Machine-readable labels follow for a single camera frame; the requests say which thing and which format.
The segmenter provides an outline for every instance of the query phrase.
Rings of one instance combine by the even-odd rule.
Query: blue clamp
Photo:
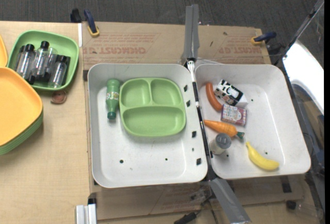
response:
[[[84,15],[89,25],[87,29],[90,35],[92,35],[92,37],[96,37],[100,35],[100,31],[98,27],[95,25],[94,18],[92,16],[92,13],[89,11],[89,9],[84,9]]]
[[[253,37],[251,39],[251,42],[253,45],[260,45],[262,41],[265,41],[265,43],[269,42],[270,39],[273,39],[277,36],[276,32],[268,32],[265,34],[260,35],[259,37]]]

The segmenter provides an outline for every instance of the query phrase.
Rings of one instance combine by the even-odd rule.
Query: yellow banana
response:
[[[262,157],[260,153],[258,153],[257,150],[250,145],[249,142],[246,143],[246,146],[248,149],[249,158],[255,165],[265,170],[275,170],[279,167],[279,163],[277,161]]]

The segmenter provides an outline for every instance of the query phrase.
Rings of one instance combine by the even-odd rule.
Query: orange carrot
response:
[[[206,95],[207,99],[210,102],[211,106],[216,110],[220,111],[222,109],[222,105],[216,98],[214,91],[213,91],[213,84],[212,83],[207,83],[206,84]]]
[[[208,126],[209,128],[215,130],[219,133],[225,133],[230,137],[234,137],[237,135],[239,138],[243,138],[244,133],[238,132],[234,125],[224,123],[221,121],[212,121],[212,120],[204,120],[204,124]]]

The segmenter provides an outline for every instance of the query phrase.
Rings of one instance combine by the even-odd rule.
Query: orange plate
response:
[[[41,111],[34,89],[14,70],[0,67],[0,146],[19,136]]]
[[[0,67],[5,67],[8,61],[6,47],[0,35]]]

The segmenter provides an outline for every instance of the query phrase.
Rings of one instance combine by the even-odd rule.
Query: table surface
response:
[[[16,38],[30,29],[65,35],[79,43],[78,25],[73,23],[0,22],[0,34],[7,53]],[[0,223],[75,223],[77,205],[87,204],[90,195],[88,131],[83,80],[83,51],[74,81],[67,89],[64,104],[51,103],[51,92],[38,91],[44,120],[38,130],[11,152],[0,156]],[[308,185],[301,187],[312,203]],[[253,223],[318,223],[299,218],[285,209],[283,202],[246,205]],[[215,214],[227,223],[224,212]],[[183,213],[103,220],[100,223],[173,223]],[[203,210],[195,223],[215,223],[210,210]]]

